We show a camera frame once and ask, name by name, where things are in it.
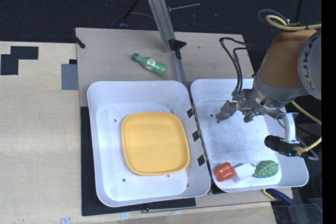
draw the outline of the bottle cap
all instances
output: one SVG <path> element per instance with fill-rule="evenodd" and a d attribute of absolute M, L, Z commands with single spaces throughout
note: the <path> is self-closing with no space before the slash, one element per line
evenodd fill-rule
<path fill-rule="evenodd" d="M 138 56 L 139 56 L 138 54 L 133 54 L 132 60 L 136 61 Z"/>

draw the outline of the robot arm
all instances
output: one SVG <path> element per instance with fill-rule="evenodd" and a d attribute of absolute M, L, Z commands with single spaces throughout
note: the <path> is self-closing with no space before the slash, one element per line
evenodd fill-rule
<path fill-rule="evenodd" d="M 236 110 L 244 115 L 246 123 L 265 114 L 281 119 L 285 138 L 268 136 L 265 145 L 286 156 L 305 157 L 296 140 L 294 118 L 297 113 L 281 110 L 303 95 L 321 100 L 321 29 L 281 31 L 271 43 L 252 89 L 242 89 L 237 102 L 226 101 L 216 119 L 219 123 Z"/>

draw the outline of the yellow plate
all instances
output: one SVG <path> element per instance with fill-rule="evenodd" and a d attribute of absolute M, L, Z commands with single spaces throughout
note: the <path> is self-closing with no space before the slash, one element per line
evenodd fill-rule
<path fill-rule="evenodd" d="M 121 124 L 126 163 L 138 175 L 164 175 L 186 169 L 190 152 L 180 119 L 166 112 L 128 115 Z"/>

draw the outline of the green toy vegetable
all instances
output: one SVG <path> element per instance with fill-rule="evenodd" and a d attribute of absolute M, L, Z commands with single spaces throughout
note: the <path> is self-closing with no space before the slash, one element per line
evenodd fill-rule
<path fill-rule="evenodd" d="M 263 161 L 259 163 L 256 167 L 256 172 L 253 174 L 254 177 L 264 178 L 275 175 L 279 171 L 279 164 L 275 161 Z"/>

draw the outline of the metal post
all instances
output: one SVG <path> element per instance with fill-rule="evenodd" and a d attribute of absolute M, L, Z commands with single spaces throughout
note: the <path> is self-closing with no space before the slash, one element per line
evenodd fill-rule
<path fill-rule="evenodd" d="M 176 53 L 171 50 L 169 45 L 169 40 L 175 39 L 175 33 L 173 30 L 172 21 L 170 19 L 169 11 L 165 0 L 148 0 L 151 10 L 160 32 L 165 51 L 170 51 L 172 53 L 172 59 L 174 63 L 174 68 L 176 76 L 179 82 L 183 83 L 185 86 L 186 79 L 183 70 L 182 60 L 176 56 Z"/>

